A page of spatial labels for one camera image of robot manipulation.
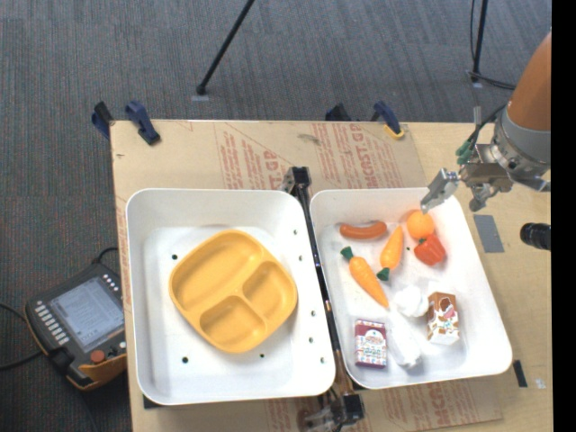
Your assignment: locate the light orange toy carrot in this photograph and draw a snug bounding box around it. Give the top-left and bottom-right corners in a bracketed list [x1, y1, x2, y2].
[375, 224, 405, 283]

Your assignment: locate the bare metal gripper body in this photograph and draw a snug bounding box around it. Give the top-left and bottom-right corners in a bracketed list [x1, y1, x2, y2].
[458, 126, 552, 194]

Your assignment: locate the brown cardboard board red print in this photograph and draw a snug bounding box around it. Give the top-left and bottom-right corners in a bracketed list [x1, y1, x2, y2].
[109, 119, 506, 432]

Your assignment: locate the clear plastic bottle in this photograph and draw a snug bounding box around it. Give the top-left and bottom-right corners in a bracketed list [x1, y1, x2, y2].
[385, 311, 425, 370]

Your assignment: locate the red-orange toy bell pepper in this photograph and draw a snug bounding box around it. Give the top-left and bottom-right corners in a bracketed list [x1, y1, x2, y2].
[413, 233, 448, 267]

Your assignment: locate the black block with thin wires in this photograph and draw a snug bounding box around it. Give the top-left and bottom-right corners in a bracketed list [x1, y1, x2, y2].
[280, 166, 313, 198]
[298, 390, 366, 432]

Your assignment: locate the yellow divided plate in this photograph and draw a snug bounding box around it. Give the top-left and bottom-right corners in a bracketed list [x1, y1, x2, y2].
[168, 229, 300, 356]

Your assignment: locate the white crumpled lump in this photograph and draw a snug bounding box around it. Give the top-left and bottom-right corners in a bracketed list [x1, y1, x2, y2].
[392, 284, 430, 320]

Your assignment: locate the black tripod stand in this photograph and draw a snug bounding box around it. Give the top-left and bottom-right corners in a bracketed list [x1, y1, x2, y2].
[464, 0, 518, 92]
[194, 0, 267, 97]

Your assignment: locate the white plastic tray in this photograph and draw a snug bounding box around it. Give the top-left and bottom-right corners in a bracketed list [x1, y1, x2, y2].
[309, 186, 515, 392]
[124, 187, 338, 407]

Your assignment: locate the brown and white carton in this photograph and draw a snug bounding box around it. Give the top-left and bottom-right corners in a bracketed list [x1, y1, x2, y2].
[426, 291, 462, 347]

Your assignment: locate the orange-brown toy sausage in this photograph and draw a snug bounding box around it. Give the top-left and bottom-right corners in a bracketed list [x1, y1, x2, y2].
[338, 220, 389, 242]

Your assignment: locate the dark red printed packet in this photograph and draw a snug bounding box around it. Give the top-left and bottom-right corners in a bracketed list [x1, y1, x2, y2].
[354, 318, 389, 370]

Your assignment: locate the deep orange toy carrot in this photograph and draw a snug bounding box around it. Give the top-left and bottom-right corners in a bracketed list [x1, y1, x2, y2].
[339, 246, 391, 311]

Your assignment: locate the orange toy fruit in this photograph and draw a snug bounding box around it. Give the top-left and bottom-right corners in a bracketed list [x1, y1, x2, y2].
[405, 209, 437, 241]

